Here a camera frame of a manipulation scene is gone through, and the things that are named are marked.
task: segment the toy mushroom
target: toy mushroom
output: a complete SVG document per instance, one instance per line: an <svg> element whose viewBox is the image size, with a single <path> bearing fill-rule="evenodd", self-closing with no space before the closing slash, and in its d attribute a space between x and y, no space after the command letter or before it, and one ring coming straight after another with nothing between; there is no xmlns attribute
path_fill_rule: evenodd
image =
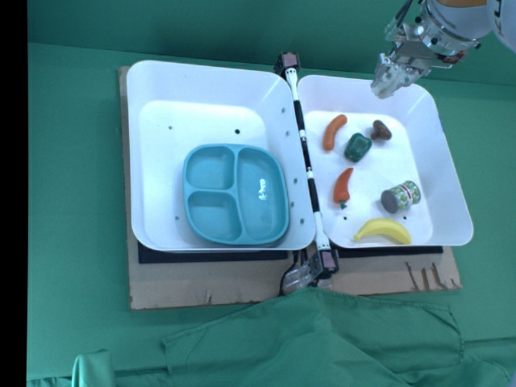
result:
<svg viewBox="0 0 516 387"><path fill-rule="evenodd" d="M381 120L375 120L372 123L372 128L374 129L374 132L371 134L372 140L389 140L393 136L389 128Z"/></svg>

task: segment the green pepper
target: green pepper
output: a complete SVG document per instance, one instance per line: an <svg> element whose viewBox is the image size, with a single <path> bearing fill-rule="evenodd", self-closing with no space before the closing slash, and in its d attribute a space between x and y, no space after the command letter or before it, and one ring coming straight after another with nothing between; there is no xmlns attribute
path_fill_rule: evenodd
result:
<svg viewBox="0 0 516 387"><path fill-rule="evenodd" d="M347 142L344 156L353 162L358 162L371 148L372 141L361 133L355 133Z"/></svg>

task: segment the yellow banana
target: yellow banana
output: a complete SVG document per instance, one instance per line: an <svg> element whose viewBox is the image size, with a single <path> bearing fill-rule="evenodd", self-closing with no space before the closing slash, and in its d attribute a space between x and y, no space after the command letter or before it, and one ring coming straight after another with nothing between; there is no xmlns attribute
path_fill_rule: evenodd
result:
<svg viewBox="0 0 516 387"><path fill-rule="evenodd" d="M399 222L389 218L369 219L360 230L353 236L359 241L366 235L386 235L399 243L411 243L410 233Z"/></svg>

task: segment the orange sausage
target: orange sausage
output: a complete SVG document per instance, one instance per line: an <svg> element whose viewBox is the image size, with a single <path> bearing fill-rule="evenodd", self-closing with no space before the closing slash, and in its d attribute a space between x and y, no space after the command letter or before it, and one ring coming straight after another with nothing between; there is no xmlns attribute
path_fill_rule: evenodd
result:
<svg viewBox="0 0 516 387"><path fill-rule="evenodd" d="M339 114L327 126L322 137L322 148L325 151L330 151L335 146L335 134L337 131L347 123L345 114Z"/></svg>
<svg viewBox="0 0 516 387"><path fill-rule="evenodd" d="M333 202L339 203L342 209L346 207L346 202L349 201L350 198L347 184L349 182L350 176L352 175L352 172L353 168L347 168L344 172L342 172L337 178L335 188L333 189Z"/></svg>

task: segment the tin can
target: tin can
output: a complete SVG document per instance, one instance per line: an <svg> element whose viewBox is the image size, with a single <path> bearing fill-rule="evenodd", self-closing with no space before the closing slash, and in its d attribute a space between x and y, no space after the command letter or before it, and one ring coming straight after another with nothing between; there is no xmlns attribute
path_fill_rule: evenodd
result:
<svg viewBox="0 0 516 387"><path fill-rule="evenodd" d="M405 181L381 193L381 205L391 214L415 205L419 201L421 201L421 192L412 181Z"/></svg>

